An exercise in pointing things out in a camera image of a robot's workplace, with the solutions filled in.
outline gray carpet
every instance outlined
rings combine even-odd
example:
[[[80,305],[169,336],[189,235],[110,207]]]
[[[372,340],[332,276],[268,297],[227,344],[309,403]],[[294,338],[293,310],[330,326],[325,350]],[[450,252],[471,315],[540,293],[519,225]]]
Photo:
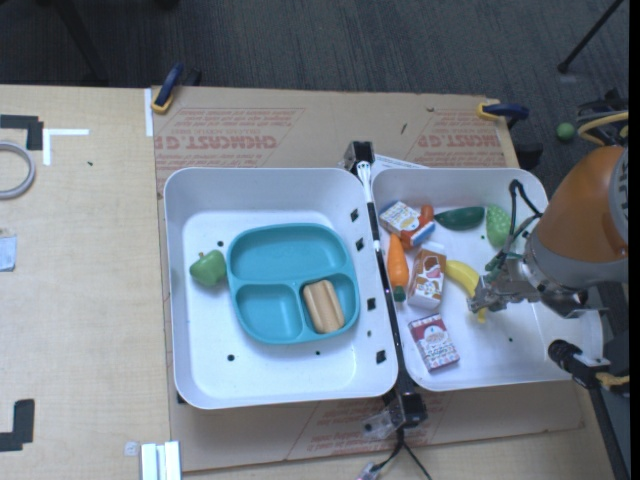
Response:
[[[152,0],[74,1],[114,87],[161,84],[182,61],[202,70],[205,86],[485,94],[523,105],[530,116],[512,137],[543,145],[532,172],[549,194],[595,147],[560,142],[556,126],[611,89],[629,92],[629,0],[565,75],[556,66],[614,0],[181,0],[169,11]],[[87,72],[54,8],[0,7],[0,83],[81,85]],[[601,294],[614,333],[628,329],[620,286]],[[612,463],[624,478],[619,454]]]

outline juice box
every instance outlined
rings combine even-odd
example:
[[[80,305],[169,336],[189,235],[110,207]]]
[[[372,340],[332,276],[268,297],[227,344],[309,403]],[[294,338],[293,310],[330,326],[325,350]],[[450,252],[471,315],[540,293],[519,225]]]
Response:
[[[426,309],[438,307],[442,300],[446,262],[442,245],[435,242],[422,244],[413,261],[407,303]]]
[[[398,235],[405,249],[423,242],[436,229],[433,220],[427,220],[402,201],[397,201],[380,214],[380,224],[389,233]]]
[[[449,332],[439,313],[414,320],[409,324],[427,370],[432,371],[460,360]]]

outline yellow banana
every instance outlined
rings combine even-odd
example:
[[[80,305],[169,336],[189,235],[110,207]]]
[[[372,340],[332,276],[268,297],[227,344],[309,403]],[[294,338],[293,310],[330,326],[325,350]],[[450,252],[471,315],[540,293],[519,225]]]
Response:
[[[476,286],[480,280],[480,274],[475,269],[467,265],[462,261],[447,259],[444,267],[444,273],[447,277],[460,284],[464,291],[467,293],[467,297],[473,297],[476,293]],[[482,308],[478,311],[478,322],[486,322],[487,308]]]

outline black pole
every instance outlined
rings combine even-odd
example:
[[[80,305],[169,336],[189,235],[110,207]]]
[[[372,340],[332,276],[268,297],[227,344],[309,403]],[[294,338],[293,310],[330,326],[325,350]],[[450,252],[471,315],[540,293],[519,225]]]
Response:
[[[586,44],[591,40],[591,38],[596,34],[596,32],[598,32],[598,30],[604,24],[604,22],[607,21],[607,19],[609,19],[609,16],[611,16],[615,12],[615,10],[620,6],[620,4],[623,1],[624,0],[616,0],[615,2],[613,2],[613,4],[611,4],[611,7],[609,7],[606,10],[606,12],[602,15],[602,17],[598,20],[598,22],[593,26],[593,28],[589,30],[586,36],[584,36],[584,39],[580,41],[578,46],[576,46],[573,49],[573,51],[569,54],[569,56],[564,61],[558,64],[558,71],[560,71],[560,73],[566,73],[569,70],[569,64],[571,64],[571,61],[576,58],[576,56],[580,53],[580,51],[586,46]]]

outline clamp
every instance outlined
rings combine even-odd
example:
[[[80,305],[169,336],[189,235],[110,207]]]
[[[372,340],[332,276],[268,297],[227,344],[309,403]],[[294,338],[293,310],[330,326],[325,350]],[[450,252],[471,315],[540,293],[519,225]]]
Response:
[[[529,117],[529,109],[513,103],[496,103],[494,105],[480,103],[476,108],[476,115],[486,121],[497,121],[500,116],[508,117],[507,127],[511,130],[518,121]]]
[[[180,78],[183,70],[184,64],[182,64],[182,62],[176,62],[169,71],[158,94],[151,102],[151,109],[156,114],[166,114],[167,110],[169,110],[173,102],[173,88],[178,83],[178,78]]]

